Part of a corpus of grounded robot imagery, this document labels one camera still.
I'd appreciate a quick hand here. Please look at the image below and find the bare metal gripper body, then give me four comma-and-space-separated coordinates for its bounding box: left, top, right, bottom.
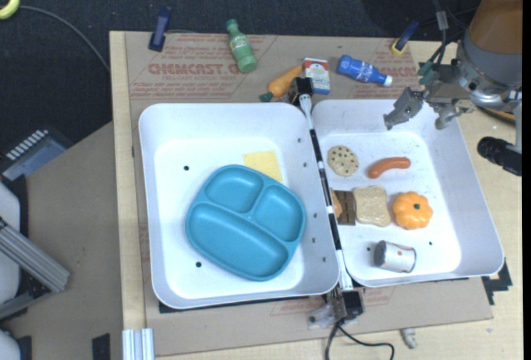
421, 58, 523, 114

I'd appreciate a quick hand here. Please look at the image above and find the blue bottle white cap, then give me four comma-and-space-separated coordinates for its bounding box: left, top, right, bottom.
335, 54, 394, 88

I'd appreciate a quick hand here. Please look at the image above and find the orange sausage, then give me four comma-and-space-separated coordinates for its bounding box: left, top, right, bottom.
367, 156, 412, 180

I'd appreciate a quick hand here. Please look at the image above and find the white plastic tray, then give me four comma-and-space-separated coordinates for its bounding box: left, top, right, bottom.
138, 101, 342, 310
310, 98, 505, 289

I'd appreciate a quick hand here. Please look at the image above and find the tan chocolate chip cookie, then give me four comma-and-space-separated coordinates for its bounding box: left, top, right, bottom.
326, 144, 360, 178

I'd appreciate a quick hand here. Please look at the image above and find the white and orange carton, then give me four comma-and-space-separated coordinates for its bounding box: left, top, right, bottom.
300, 56, 332, 96

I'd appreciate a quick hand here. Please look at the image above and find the thin black and white rod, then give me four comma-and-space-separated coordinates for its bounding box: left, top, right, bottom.
299, 94, 354, 292

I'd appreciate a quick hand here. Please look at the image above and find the orange pumpkin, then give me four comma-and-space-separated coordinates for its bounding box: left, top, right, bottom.
391, 190, 434, 231

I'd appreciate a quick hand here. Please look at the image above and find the beige bread slice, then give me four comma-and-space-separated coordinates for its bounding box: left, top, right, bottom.
352, 185, 392, 228

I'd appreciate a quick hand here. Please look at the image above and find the brown chocolate bar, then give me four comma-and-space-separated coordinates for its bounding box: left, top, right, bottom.
333, 189, 358, 226

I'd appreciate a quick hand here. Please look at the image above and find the orange carrot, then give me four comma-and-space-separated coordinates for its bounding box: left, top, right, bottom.
259, 64, 304, 104

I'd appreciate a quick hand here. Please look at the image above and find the yellow cheese slice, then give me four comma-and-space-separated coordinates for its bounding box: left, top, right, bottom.
241, 149, 285, 184

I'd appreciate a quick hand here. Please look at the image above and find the small silver can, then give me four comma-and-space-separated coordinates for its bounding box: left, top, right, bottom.
373, 240, 417, 274

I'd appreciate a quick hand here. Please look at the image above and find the green bottle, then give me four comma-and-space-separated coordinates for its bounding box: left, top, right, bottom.
225, 18, 259, 75

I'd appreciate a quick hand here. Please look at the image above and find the blue divided plate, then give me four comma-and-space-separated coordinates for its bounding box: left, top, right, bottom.
184, 163, 308, 283

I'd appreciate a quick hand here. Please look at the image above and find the brown cardboard board red print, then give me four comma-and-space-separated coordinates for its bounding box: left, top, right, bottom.
124, 31, 495, 358

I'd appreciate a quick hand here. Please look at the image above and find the yellow banana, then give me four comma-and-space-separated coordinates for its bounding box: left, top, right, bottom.
0, 0, 22, 21

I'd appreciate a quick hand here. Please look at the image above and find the black cylinder on white bracket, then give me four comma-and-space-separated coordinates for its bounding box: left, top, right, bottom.
476, 89, 524, 178

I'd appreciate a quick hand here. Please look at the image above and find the black block with thin wires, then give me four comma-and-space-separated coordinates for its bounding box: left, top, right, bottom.
290, 76, 314, 103
330, 289, 367, 321

